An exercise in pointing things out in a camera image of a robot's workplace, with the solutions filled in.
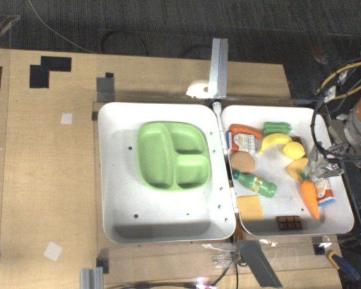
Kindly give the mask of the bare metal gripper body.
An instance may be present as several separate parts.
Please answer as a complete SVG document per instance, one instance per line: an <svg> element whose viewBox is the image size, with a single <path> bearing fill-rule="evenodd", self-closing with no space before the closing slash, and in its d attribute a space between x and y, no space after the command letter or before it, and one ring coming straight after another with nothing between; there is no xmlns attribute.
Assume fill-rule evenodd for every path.
<svg viewBox="0 0 361 289"><path fill-rule="evenodd" d="M335 145L333 152L361 168L361 123L353 119L333 120L329 133Z"/></svg>

